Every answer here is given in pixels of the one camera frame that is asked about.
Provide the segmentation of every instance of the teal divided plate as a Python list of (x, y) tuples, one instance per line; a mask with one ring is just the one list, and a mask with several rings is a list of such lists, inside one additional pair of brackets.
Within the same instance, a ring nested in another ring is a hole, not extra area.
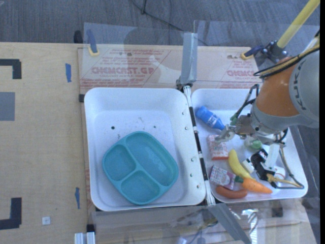
[(170, 153), (152, 135), (141, 131), (110, 147), (102, 165), (115, 188), (137, 205), (159, 198), (178, 177), (178, 166)]

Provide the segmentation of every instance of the hot dog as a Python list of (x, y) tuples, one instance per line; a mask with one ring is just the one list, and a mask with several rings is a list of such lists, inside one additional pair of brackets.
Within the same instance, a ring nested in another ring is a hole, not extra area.
[(227, 198), (230, 198), (230, 199), (239, 199), (239, 198), (244, 198), (247, 194), (248, 194), (248, 191), (246, 189), (241, 189), (241, 190), (238, 190), (238, 191), (232, 191), (232, 190), (229, 190), (223, 186), (217, 186), (215, 188), (217, 194), (220, 194), (224, 197), (227, 197)]

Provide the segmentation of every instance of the white tray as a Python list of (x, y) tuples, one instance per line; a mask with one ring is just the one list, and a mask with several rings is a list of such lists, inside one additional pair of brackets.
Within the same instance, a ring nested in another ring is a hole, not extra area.
[[(84, 99), (90, 194), (104, 211), (196, 205), (206, 196), (186, 97), (176, 89), (93, 88)], [(174, 157), (179, 168), (175, 184), (148, 205), (128, 202), (102, 169), (104, 153), (135, 131), (154, 136)]]
[[(201, 107), (202, 105), (206, 106), (210, 111), (218, 115), (224, 124), (230, 123), (230, 117), (235, 114), (235, 112), (242, 106), (245, 97), (248, 93), (246, 89), (198, 89), (192, 94), (192, 104), (194, 112)], [(247, 106), (242, 114), (247, 114), (250, 112), (251, 105)], [(228, 165), (227, 160), (218, 160), (212, 161), (208, 149), (207, 137), (208, 135), (218, 134), (216, 129), (212, 129), (204, 124), (201, 120), (196, 118), (197, 128), (199, 132), (199, 140), (201, 143), (201, 148), (203, 156), (206, 163), (206, 168), (208, 174), (211, 171), (213, 165), (231, 171), (230, 166)], [(240, 161), (250, 157), (256, 151), (249, 150), (244, 146), (244, 140), (240, 139), (239, 136), (235, 137), (226, 143), (228, 151), (232, 148), (236, 150), (238, 158)], [(304, 173), (303, 167), (301, 165), (297, 149), (290, 131), (286, 136), (285, 141), (286, 147), (284, 148), (285, 157), (289, 168), (295, 178), (302, 183), (305, 187), (304, 189), (275, 189), (270, 186), (266, 181), (259, 180), (257, 176), (255, 178), (262, 182), (264, 185), (268, 186), (273, 190), (273, 193), (270, 194), (258, 194), (258, 193), (249, 193), (245, 198), (241, 199), (228, 199), (216, 193), (216, 185), (210, 183), (213, 196), (219, 201), (225, 203), (235, 203), (235, 202), (253, 202), (253, 201), (265, 201), (265, 200), (275, 200), (275, 199), (286, 199), (286, 198), (300, 198), (303, 197), (308, 191), (307, 178)], [(281, 159), (278, 158), (276, 165), (282, 166)]]

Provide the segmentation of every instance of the toy sausage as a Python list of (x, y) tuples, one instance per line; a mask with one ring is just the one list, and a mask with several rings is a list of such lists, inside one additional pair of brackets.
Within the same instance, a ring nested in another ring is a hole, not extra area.
[(217, 194), (220, 194), (224, 197), (227, 197), (227, 198), (230, 198), (230, 199), (240, 199), (240, 198), (244, 198), (247, 194), (248, 194), (248, 191), (246, 189), (241, 189), (241, 190), (238, 190), (238, 191), (232, 191), (232, 190), (229, 190), (223, 186), (217, 186), (215, 188)]

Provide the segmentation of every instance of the gray square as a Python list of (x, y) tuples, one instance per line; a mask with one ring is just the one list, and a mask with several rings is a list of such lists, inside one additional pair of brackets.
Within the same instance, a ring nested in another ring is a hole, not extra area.
[(15, 93), (0, 92), (0, 121), (15, 120)]

